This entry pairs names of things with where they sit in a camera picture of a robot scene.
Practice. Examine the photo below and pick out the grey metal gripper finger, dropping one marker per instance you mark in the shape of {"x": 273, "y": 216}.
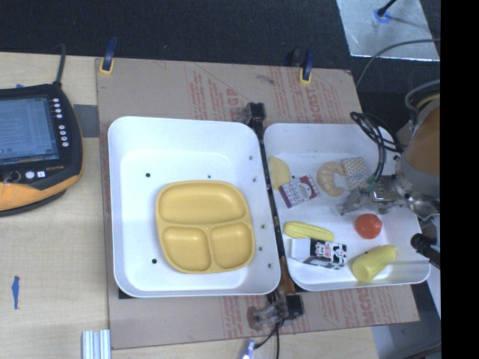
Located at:
{"x": 353, "y": 201}
{"x": 390, "y": 206}

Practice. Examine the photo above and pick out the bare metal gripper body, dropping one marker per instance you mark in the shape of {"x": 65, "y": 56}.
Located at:
{"x": 396, "y": 191}

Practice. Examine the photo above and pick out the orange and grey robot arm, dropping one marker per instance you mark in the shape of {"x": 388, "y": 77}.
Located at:
{"x": 424, "y": 144}

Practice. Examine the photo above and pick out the beige patterned packet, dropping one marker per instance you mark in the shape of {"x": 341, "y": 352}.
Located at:
{"x": 354, "y": 172}

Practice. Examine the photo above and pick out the orange toy tomato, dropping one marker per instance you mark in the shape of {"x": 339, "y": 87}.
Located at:
{"x": 368, "y": 226}

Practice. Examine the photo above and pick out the tan toy croissant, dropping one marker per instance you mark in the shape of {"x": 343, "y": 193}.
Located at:
{"x": 326, "y": 180}

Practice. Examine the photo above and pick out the yellow toy corn cob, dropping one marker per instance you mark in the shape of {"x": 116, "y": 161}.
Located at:
{"x": 308, "y": 231}

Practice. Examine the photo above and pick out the red and white carton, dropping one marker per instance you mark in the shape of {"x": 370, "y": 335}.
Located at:
{"x": 297, "y": 192}

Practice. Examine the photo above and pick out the black and white milk carton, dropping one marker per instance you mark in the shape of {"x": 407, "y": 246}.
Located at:
{"x": 329, "y": 253}

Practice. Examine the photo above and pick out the yellow plastic bottle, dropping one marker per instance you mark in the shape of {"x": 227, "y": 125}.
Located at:
{"x": 372, "y": 263}

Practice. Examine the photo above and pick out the white plastic tray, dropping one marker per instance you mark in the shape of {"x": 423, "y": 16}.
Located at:
{"x": 318, "y": 140}
{"x": 138, "y": 215}

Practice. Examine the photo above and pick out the pale yellow rounded toy food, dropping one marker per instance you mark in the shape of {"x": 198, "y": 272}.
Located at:
{"x": 278, "y": 172}

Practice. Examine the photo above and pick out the thin black and white rod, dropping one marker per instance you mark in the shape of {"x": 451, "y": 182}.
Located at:
{"x": 275, "y": 223}

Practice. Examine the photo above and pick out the yellow divided plate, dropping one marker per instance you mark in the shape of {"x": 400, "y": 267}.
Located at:
{"x": 204, "y": 224}

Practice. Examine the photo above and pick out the brown cardboard board, red print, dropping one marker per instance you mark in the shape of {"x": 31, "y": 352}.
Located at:
{"x": 179, "y": 88}

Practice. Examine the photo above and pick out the black cylinder on white bracket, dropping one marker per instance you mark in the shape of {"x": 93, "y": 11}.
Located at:
{"x": 424, "y": 243}

